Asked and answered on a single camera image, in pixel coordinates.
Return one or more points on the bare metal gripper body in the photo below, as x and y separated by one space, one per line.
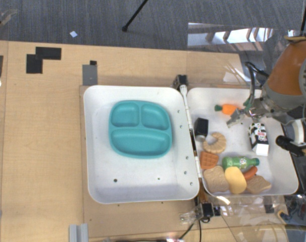
257 108

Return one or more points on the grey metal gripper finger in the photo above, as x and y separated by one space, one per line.
238 112
233 122

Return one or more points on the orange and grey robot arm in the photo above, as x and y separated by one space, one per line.
285 72

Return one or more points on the orange carrot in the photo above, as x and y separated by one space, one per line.
228 109

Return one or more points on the white plastic tray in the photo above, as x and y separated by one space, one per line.
132 178
237 140

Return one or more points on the cow print milk carton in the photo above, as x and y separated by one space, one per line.
259 135

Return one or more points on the tan croissant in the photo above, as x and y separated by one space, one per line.
218 145

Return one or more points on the black carton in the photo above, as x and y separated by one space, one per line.
201 126

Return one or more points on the green bottle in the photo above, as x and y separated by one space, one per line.
235 162

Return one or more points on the orange waffle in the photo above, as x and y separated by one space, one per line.
209 160

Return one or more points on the orange sausage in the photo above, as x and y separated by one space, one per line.
251 173

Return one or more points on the yellow oval block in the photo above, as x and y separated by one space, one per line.
235 181

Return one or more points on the pale bread slice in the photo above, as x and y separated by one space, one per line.
214 180

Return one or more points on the brown bread slice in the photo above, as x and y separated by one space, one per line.
257 185

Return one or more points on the teal divided plate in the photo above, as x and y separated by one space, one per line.
140 140

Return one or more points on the black cylinder on white bracket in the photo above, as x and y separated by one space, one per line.
293 142

